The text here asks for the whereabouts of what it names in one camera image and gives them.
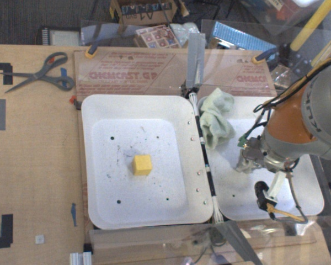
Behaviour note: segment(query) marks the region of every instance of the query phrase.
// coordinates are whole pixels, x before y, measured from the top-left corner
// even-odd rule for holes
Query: green cloth
[[[200,126],[209,149],[235,136],[234,128],[226,120],[226,113],[232,109],[233,104],[232,95],[216,88],[200,107]]]

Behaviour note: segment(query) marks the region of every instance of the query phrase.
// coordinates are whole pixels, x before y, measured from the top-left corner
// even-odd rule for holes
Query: yellow cube
[[[146,176],[152,170],[151,155],[135,155],[132,160],[134,176]]]

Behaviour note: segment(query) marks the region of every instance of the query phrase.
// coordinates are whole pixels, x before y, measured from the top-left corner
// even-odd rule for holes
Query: plastic storage bin
[[[239,0],[273,34],[311,16],[324,0]]]

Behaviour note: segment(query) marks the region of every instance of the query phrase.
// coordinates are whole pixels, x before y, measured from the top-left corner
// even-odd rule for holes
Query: scissors
[[[58,87],[59,89],[61,89],[63,91],[69,91],[74,86],[74,80],[71,77],[67,77],[67,76],[49,77],[49,76],[45,75],[51,69],[66,63],[66,61],[67,61],[67,54],[65,52],[56,52],[56,53],[49,55],[45,59],[43,67],[40,69],[40,71],[38,71],[36,73],[6,73],[6,72],[0,73],[2,75],[6,75],[6,76],[16,76],[16,77],[27,77],[28,78],[25,81],[20,82],[18,85],[10,88],[5,93],[7,93],[9,91],[13,91],[21,86],[26,85],[27,83],[34,82],[37,80],[52,83],[53,85],[55,85],[56,87]]]

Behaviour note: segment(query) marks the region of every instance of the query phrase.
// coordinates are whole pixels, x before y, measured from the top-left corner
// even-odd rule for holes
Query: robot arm
[[[239,139],[238,146],[243,149],[236,170],[251,173],[266,168],[275,173],[270,188],[264,182],[255,186],[258,206],[272,216],[268,203],[277,204],[276,195],[286,177],[293,194],[291,173],[302,155],[331,160],[331,58],[254,111],[259,110],[262,113],[254,126]],[[265,112],[267,121],[262,123]],[[261,136],[248,139],[258,126],[265,127]]]

